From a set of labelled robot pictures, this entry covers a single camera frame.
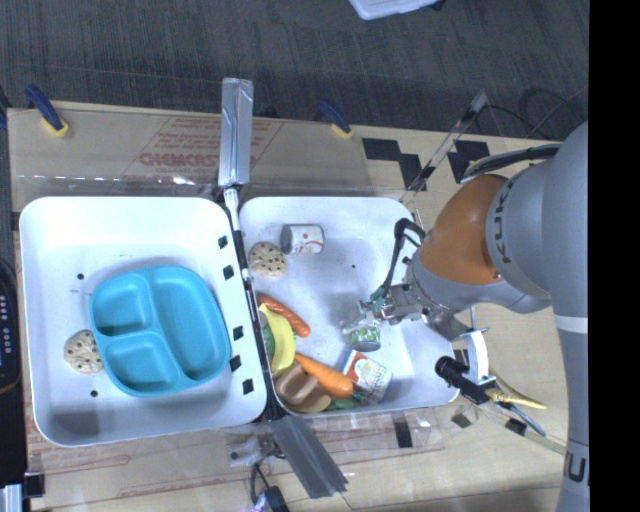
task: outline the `robotic arm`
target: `robotic arm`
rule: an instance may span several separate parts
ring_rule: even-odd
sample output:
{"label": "robotic arm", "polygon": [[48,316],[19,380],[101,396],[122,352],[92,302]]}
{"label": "robotic arm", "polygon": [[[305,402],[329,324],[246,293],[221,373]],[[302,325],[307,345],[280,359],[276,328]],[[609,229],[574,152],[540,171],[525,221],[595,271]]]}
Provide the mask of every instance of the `robotic arm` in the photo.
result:
{"label": "robotic arm", "polygon": [[[369,319],[421,318],[451,341],[477,335],[453,316],[477,303],[517,313],[553,308],[569,397],[558,512],[590,510],[587,144],[585,122],[552,158],[512,179],[480,174],[464,183],[408,263],[403,284],[385,281],[372,302],[360,304]],[[438,361],[437,373],[456,378],[447,363],[454,361]],[[478,377],[472,388],[484,385]]]}

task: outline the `orange carrot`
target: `orange carrot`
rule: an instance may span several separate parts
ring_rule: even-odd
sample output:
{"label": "orange carrot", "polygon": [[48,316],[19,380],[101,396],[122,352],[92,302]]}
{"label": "orange carrot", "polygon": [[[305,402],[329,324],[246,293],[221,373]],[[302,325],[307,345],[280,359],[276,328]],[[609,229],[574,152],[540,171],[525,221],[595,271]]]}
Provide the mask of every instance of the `orange carrot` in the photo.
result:
{"label": "orange carrot", "polygon": [[350,398],[353,395],[353,382],[346,375],[302,354],[296,353],[294,359],[306,373],[318,379],[318,384],[331,396]]}
{"label": "orange carrot", "polygon": [[269,297],[268,295],[258,295],[258,306],[261,306],[262,304],[267,306],[270,311],[285,317],[289,321],[294,332],[301,338],[306,338],[311,333],[311,328],[302,318],[276,299]]}

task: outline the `banana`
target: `banana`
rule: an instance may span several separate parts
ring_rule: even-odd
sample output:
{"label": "banana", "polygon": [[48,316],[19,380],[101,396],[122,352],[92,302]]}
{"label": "banana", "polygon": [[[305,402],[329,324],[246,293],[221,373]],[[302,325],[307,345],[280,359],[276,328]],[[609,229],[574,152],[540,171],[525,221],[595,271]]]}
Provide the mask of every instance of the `banana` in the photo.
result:
{"label": "banana", "polygon": [[293,364],[293,358],[296,354],[293,329],[285,317],[269,310],[265,304],[262,304],[258,310],[262,311],[267,317],[267,323],[275,339],[275,352],[271,359],[271,371],[273,372],[273,377],[278,378]]}

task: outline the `blue bowl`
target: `blue bowl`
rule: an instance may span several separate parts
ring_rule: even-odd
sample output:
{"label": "blue bowl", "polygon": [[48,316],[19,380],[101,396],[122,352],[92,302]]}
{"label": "blue bowl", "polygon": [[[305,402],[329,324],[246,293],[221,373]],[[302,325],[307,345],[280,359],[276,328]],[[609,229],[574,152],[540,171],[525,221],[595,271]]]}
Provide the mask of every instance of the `blue bowl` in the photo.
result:
{"label": "blue bowl", "polygon": [[96,287],[91,328],[113,383],[134,396],[161,396],[216,377],[231,356],[224,318],[195,272],[159,266]]}

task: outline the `hot dog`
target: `hot dog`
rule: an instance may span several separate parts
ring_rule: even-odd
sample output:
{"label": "hot dog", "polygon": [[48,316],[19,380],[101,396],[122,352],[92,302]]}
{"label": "hot dog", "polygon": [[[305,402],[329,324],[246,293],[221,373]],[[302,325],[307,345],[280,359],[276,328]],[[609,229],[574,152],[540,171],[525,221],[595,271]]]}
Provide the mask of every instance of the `hot dog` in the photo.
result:
{"label": "hot dog", "polygon": [[262,304],[267,306],[267,308],[269,308],[269,311],[278,313],[279,315],[285,317],[291,325],[293,332],[295,332],[298,336],[306,338],[307,336],[309,336],[309,334],[311,334],[311,328],[307,325],[307,323],[281,302],[278,302],[276,299],[267,295],[258,295],[258,305],[261,306]]}

